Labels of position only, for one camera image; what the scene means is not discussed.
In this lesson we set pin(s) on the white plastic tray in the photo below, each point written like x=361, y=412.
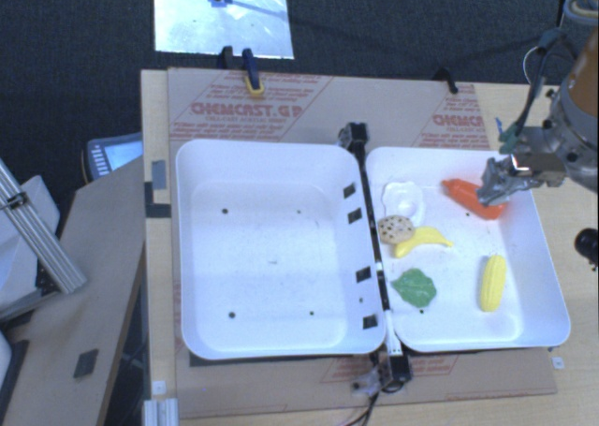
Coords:
x=267, y=255
x=458, y=321

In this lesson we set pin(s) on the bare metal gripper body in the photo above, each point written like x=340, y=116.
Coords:
x=545, y=166

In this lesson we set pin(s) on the yellow banana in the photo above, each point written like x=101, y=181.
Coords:
x=423, y=239

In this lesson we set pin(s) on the yellow corn cob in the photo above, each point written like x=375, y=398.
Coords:
x=493, y=283

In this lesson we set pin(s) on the orange carrot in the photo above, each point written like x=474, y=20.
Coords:
x=463, y=195

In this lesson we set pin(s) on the thin black and white rod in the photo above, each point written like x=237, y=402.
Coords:
x=374, y=237

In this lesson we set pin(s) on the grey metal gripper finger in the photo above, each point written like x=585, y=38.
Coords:
x=507, y=190
x=492, y=176

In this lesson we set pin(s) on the white fried egg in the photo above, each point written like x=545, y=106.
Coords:
x=402, y=197

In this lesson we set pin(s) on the green lettuce leaf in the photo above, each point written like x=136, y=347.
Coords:
x=415, y=287

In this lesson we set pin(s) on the tan chocolate chip biscuit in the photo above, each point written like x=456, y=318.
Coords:
x=395, y=228

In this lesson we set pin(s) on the brown cardboard board red print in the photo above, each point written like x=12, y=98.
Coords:
x=299, y=106

